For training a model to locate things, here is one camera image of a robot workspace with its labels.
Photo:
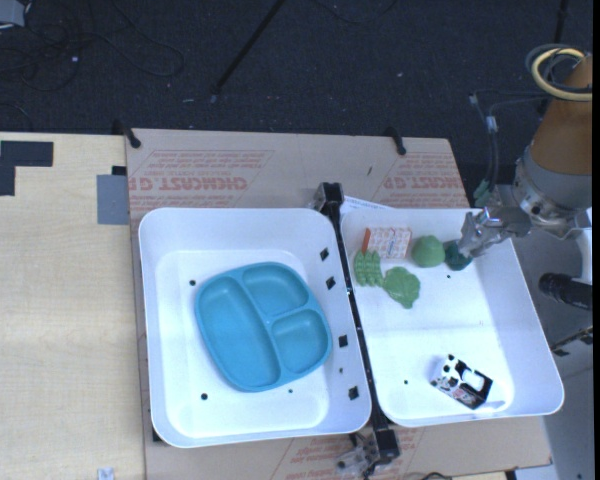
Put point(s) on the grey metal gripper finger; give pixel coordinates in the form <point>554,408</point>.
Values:
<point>485,245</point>
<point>472,228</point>

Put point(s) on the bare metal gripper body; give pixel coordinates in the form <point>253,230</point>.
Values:
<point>527,213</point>

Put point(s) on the dark green toy vegetable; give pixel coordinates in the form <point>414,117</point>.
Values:
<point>456,262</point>

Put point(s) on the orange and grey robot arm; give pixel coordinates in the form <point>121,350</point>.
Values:
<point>565,128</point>

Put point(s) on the light green round toy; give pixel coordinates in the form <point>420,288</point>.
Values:
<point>428,252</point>

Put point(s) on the orange and white carton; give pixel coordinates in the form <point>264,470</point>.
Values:
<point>392,243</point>

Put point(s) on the white plastic tray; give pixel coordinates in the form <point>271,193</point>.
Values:
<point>455,328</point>
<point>180,248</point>

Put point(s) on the light green lettuce leaf toy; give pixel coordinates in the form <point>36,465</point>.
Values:
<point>402,287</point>

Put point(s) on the white paper sheet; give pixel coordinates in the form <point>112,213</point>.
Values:
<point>367,204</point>

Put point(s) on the green pea pods toy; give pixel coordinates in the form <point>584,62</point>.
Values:
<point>367,269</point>

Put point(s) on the black and white carton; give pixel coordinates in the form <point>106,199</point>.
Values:
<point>455,378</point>

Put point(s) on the thin black and white rod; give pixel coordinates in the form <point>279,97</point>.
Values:
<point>360,328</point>

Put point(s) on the brown cardboard board red print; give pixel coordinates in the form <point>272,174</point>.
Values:
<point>260,178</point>

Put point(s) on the blue divided plate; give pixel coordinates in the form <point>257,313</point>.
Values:
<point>240,318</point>

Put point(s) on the black cylinder on white bracket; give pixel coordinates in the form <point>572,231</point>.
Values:
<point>567,290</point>

